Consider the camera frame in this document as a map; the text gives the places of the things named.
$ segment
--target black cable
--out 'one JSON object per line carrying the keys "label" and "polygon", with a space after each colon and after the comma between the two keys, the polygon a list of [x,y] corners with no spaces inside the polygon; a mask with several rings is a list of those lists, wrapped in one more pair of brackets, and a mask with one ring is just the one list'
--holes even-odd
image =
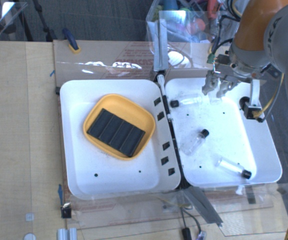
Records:
{"label": "black cable", "polygon": [[184,222],[184,228],[182,228],[182,235],[184,240],[192,240],[192,235],[190,228],[186,226],[185,219],[184,219],[184,214],[183,214],[183,207],[180,208],[180,213],[182,214],[182,219]]}
{"label": "black cable", "polygon": [[183,208],[180,208],[180,214],[182,215],[182,219],[183,219],[183,223],[184,223],[184,227],[186,228],[186,223],[185,223],[185,218],[184,218],[184,214],[183,214]]}
{"label": "black cable", "polygon": [[199,221],[192,214],[187,212],[186,210],[184,210],[184,209],[181,209],[181,210],[195,221],[197,228],[198,228],[198,233],[200,234],[202,232],[202,229],[201,229],[201,225],[200,225]]}
{"label": "black cable", "polygon": [[223,42],[221,42],[217,48],[216,48],[216,51],[218,50],[218,48],[220,48],[222,45],[226,44],[226,43],[232,43],[233,42],[233,38],[229,38],[229,39],[226,39],[224,40]]}
{"label": "black cable", "polygon": [[221,40],[222,21],[225,20],[225,19],[238,22],[238,20],[236,18],[227,16],[227,15],[222,15],[220,17],[220,19],[218,20],[218,34],[217,34],[217,38],[215,39],[214,44],[213,44],[212,49],[211,49],[212,54],[215,54],[217,49],[220,47],[219,42]]}
{"label": "black cable", "polygon": [[227,0],[227,9],[228,11],[234,16],[234,18],[240,20],[241,17],[236,14],[236,12],[232,9],[233,8],[233,0]]}

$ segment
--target clear plastic bottle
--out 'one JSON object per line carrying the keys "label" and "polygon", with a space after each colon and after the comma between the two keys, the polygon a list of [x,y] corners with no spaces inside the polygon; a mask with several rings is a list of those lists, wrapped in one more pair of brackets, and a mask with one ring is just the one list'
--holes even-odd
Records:
{"label": "clear plastic bottle", "polygon": [[197,134],[197,136],[191,136],[185,141],[181,146],[180,150],[184,152],[187,156],[192,156],[198,150],[198,148],[203,145],[206,137],[209,135],[209,131],[204,129]]}
{"label": "clear plastic bottle", "polygon": [[183,95],[178,97],[178,99],[171,100],[170,106],[171,108],[189,106],[194,104],[201,104],[202,103],[202,96],[195,93],[189,95]]}
{"label": "clear plastic bottle", "polygon": [[242,165],[222,156],[218,159],[216,166],[224,169],[228,173],[241,176],[246,179],[249,179],[252,176],[252,173],[249,170],[245,170]]}

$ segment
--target gray carpet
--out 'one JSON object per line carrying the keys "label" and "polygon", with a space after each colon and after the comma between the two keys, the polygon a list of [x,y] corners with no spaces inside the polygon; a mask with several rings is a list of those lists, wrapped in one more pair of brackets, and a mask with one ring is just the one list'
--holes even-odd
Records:
{"label": "gray carpet", "polygon": [[[24,14],[34,41],[45,42],[32,0]],[[38,0],[46,24],[58,39],[68,28],[78,40],[144,41],[145,18],[153,0]]]}

